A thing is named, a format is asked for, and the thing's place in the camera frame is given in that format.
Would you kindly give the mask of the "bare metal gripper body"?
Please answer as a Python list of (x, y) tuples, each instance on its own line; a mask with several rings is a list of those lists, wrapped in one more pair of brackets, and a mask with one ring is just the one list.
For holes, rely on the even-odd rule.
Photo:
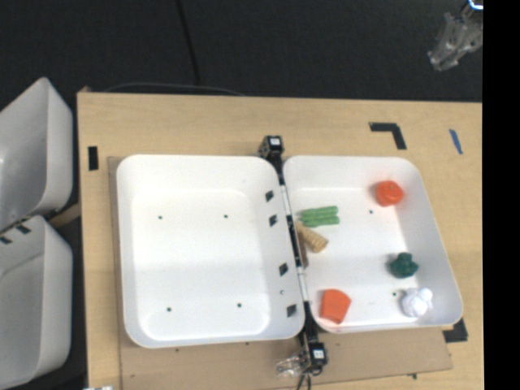
[(483, 24), (471, 18), (444, 14), (442, 45), (447, 51), (476, 51), (483, 44)]

